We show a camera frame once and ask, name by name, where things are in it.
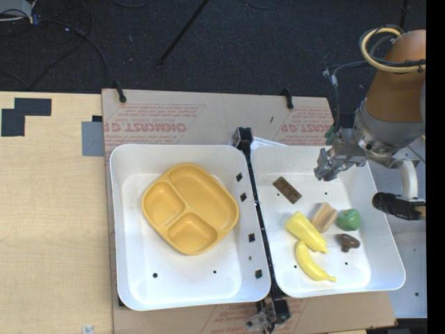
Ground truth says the white paper sheet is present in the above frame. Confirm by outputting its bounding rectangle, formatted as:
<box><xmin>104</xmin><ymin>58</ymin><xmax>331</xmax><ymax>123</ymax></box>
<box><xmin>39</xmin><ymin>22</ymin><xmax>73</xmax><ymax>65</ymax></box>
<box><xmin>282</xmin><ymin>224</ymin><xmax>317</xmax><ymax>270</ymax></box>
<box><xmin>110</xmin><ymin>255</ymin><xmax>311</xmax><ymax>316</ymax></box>
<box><xmin>250</xmin><ymin>136</ymin><xmax>290</xmax><ymax>148</ymax></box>

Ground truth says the yellow divided plate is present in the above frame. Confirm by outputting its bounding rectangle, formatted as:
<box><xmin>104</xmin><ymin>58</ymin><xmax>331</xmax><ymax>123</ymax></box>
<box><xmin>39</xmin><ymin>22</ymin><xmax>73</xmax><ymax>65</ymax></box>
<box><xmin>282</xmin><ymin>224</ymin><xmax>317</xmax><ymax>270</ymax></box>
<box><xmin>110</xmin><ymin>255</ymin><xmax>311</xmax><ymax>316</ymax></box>
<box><xmin>140</xmin><ymin>162</ymin><xmax>241</xmax><ymax>256</ymax></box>

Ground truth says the black cylinder on white bracket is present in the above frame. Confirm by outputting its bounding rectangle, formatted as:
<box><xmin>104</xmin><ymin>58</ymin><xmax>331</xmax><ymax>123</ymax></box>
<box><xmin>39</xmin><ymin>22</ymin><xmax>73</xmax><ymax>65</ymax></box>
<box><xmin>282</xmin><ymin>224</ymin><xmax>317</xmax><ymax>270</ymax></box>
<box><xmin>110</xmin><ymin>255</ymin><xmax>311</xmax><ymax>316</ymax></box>
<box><xmin>372</xmin><ymin>159</ymin><xmax>427</xmax><ymax>221</ymax></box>

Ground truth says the green apple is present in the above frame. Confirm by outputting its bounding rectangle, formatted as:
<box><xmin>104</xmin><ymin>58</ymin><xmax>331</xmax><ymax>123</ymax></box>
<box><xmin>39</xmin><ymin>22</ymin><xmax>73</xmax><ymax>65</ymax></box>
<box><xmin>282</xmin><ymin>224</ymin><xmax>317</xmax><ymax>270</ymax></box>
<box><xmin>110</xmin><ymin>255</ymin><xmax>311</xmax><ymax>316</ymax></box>
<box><xmin>336</xmin><ymin>207</ymin><xmax>362</xmax><ymax>232</ymax></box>

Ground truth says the white plastic tray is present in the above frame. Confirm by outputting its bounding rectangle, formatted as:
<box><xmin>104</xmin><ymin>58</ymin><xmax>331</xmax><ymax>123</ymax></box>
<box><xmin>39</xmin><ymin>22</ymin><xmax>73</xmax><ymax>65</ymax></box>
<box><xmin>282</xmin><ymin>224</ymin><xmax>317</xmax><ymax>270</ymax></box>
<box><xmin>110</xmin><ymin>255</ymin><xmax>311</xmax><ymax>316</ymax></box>
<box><xmin>250</xmin><ymin>145</ymin><xmax>407</xmax><ymax>299</ymax></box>
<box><xmin>109</xmin><ymin>143</ymin><xmax>273</xmax><ymax>312</ymax></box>

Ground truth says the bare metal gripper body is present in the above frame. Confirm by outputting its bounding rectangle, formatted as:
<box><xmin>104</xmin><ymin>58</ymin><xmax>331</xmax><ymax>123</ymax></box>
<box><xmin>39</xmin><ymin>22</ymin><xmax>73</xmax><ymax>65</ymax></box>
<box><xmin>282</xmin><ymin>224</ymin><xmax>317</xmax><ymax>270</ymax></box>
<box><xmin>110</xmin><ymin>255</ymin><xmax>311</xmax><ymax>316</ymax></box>
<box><xmin>330</xmin><ymin>130</ymin><xmax>398</xmax><ymax>169</ymax></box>

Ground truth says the brown mushroom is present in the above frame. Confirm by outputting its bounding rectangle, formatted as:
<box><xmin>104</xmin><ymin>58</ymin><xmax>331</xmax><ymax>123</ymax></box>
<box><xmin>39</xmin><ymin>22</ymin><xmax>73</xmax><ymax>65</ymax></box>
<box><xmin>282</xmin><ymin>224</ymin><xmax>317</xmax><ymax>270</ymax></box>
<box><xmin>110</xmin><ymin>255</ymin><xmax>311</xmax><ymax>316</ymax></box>
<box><xmin>334</xmin><ymin>233</ymin><xmax>362</xmax><ymax>253</ymax></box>

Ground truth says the black block with thin wires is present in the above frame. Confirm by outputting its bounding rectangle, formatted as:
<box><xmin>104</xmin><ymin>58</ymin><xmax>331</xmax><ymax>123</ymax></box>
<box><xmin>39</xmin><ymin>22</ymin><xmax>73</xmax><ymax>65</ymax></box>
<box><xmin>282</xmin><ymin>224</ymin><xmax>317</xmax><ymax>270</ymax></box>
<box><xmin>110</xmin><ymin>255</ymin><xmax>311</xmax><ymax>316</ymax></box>
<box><xmin>232</xmin><ymin>127</ymin><xmax>254</xmax><ymax>149</ymax></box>
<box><xmin>270</xmin><ymin>297</ymin><xmax>290</xmax><ymax>325</ymax></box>

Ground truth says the brown cardboard board red print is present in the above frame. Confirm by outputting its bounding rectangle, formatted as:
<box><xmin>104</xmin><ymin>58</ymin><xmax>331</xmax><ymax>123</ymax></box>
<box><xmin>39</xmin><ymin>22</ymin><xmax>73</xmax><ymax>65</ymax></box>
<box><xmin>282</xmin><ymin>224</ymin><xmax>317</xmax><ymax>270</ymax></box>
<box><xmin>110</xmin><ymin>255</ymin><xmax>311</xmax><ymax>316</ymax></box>
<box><xmin>101</xmin><ymin>88</ymin><xmax>399</xmax><ymax>334</ymax></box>

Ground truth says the yellow squeeze bottle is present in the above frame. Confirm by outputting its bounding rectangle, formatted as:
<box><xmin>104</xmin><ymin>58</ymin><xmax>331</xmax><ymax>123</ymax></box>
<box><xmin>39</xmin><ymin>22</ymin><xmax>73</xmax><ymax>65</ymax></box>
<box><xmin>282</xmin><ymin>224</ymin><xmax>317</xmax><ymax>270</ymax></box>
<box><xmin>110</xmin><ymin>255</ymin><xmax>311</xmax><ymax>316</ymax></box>
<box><xmin>284</xmin><ymin>210</ymin><xmax>330</xmax><ymax>255</ymax></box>

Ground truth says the yellow banana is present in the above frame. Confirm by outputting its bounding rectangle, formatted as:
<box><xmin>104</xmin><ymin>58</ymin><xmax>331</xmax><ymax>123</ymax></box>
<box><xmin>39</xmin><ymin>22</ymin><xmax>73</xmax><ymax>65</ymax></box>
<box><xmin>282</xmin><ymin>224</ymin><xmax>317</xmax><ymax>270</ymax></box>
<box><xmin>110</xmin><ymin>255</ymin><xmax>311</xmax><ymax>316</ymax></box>
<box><xmin>295</xmin><ymin>239</ymin><xmax>338</xmax><ymax>283</ymax></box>

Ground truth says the brown chocolate bar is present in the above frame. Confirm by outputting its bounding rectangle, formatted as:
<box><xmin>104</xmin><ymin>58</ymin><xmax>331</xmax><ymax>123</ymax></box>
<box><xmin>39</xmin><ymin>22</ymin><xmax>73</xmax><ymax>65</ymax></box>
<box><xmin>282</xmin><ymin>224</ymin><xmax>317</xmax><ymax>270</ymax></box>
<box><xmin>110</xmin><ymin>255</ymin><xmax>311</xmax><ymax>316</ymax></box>
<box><xmin>272</xmin><ymin>176</ymin><xmax>303</xmax><ymax>205</ymax></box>

